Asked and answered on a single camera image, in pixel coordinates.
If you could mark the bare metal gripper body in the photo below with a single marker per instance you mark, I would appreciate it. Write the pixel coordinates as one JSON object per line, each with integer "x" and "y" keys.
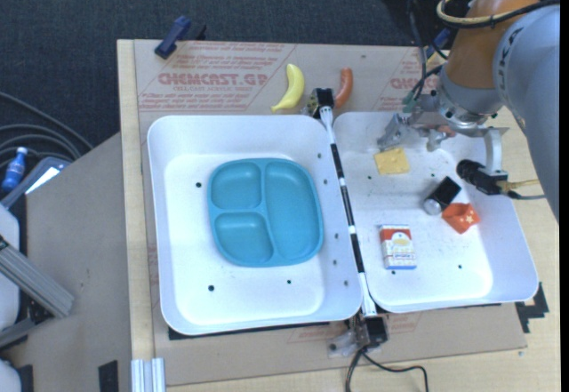
{"x": 433, "y": 117}

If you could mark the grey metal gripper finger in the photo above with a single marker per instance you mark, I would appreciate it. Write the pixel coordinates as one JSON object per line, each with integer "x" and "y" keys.
{"x": 392, "y": 131}
{"x": 435, "y": 140}

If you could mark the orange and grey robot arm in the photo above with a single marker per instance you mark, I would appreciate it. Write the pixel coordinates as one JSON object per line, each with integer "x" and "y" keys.
{"x": 529, "y": 70}

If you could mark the yellow cheese slice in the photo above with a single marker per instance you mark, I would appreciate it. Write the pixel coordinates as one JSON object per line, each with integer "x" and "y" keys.
{"x": 392, "y": 162}

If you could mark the black and silver can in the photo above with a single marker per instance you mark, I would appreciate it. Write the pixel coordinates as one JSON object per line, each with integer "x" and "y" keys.
{"x": 442, "y": 194}

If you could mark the orange sausage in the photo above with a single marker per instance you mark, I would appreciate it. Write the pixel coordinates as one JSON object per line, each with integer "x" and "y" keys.
{"x": 345, "y": 85}

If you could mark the thin black and white rod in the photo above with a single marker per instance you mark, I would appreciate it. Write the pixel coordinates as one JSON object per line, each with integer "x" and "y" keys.
{"x": 346, "y": 199}

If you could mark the orange cube with white star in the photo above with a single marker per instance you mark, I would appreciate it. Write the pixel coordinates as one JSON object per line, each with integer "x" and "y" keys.
{"x": 462, "y": 219}

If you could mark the yellow banana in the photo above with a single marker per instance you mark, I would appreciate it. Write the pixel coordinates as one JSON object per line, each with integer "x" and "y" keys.
{"x": 293, "y": 90}

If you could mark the orange and white carton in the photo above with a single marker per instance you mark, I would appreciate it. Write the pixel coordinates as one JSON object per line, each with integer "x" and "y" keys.
{"x": 398, "y": 247}

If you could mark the white plastic tray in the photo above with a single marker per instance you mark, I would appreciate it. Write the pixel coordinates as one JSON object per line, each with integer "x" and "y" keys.
{"x": 444, "y": 274}
{"x": 186, "y": 248}

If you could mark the blue divided plate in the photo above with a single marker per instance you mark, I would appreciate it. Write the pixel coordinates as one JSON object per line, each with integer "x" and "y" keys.
{"x": 284, "y": 212}

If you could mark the brown cardboard board, red print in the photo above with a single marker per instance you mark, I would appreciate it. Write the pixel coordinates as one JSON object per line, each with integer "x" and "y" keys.
{"x": 231, "y": 79}

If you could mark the blue plastic bottle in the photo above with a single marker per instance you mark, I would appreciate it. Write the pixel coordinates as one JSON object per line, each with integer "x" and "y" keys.
{"x": 13, "y": 170}

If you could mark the black cylinder on white bracket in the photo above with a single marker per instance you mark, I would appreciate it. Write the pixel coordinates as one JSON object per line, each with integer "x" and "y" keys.
{"x": 478, "y": 174}

